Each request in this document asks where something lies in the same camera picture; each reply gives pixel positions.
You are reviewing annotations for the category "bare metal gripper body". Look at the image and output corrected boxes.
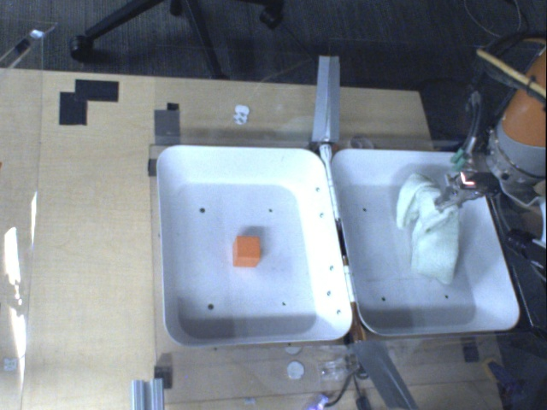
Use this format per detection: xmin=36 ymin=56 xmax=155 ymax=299
xmin=453 ymin=160 xmax=535 ymax=204

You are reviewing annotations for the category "pale green cloth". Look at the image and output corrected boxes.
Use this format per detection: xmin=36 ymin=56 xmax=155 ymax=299
xmin=396 ymin=173 xmax=463 ymax=286

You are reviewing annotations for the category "thin black and white rod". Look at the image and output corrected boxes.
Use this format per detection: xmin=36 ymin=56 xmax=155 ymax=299
xmin=319 ymin=142 xmax=356 ymax=316

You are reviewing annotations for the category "white plastic tray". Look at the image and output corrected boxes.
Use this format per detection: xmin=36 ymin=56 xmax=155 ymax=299
xmin=156 ymin=144 xmax=354 ymax=348
xmin=331 ymin=148 xmax=521 ymax=337

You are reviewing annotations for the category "orange cube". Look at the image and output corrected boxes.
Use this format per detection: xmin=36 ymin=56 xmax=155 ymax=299
xmin=232 ymin=234 xmax=262 ymax=269

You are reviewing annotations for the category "black office chair base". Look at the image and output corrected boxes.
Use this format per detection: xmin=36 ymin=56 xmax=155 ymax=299
xmin=69 ymin=0 xmax=285 ymax=80

